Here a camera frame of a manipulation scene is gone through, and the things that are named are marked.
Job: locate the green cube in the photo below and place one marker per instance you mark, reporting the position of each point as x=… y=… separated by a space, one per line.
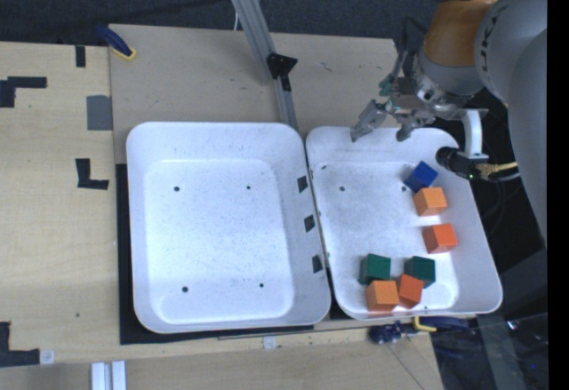
x=421 y=269
x=375 y=267

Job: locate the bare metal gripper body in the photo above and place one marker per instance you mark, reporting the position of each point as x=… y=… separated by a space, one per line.
x=413 y=100

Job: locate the white plastic tray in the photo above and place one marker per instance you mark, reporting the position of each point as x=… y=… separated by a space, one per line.
x=373 y=219
x=213 y=228

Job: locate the black cylinder on white bracket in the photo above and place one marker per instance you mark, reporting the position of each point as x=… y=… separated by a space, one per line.
x=458 y=161

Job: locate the blue cube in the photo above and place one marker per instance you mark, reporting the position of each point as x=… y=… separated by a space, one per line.
x=421 y=175

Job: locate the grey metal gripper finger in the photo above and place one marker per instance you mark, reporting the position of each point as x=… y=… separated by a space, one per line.
x=366 y=121
x=406 y=128

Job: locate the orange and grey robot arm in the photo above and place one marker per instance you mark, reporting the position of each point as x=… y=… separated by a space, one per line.
x=511 y=50

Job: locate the orange cube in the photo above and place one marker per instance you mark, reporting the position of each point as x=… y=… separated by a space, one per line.
x=440 y=238
x=410 y=290
x=430 y=201
x=382 y=296

